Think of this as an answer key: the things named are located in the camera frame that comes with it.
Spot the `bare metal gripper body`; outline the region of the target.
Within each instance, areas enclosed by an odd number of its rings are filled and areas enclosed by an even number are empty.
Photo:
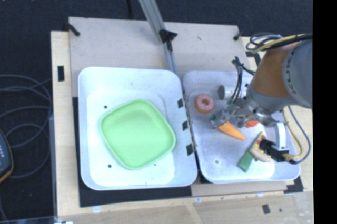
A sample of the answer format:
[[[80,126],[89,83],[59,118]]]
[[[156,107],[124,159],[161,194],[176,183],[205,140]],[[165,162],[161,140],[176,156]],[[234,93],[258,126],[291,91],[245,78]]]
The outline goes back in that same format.
[[[266,110],[258,105],[241,102],[234,105],[228,105],[227,111],[231,117],[234,117],[235,119],[244,119],[245,125],[247,125],[249,121],[257,121],[263,126],[275,126],[279,123],[278,120],[272,117],[272,113],[269,110]]]

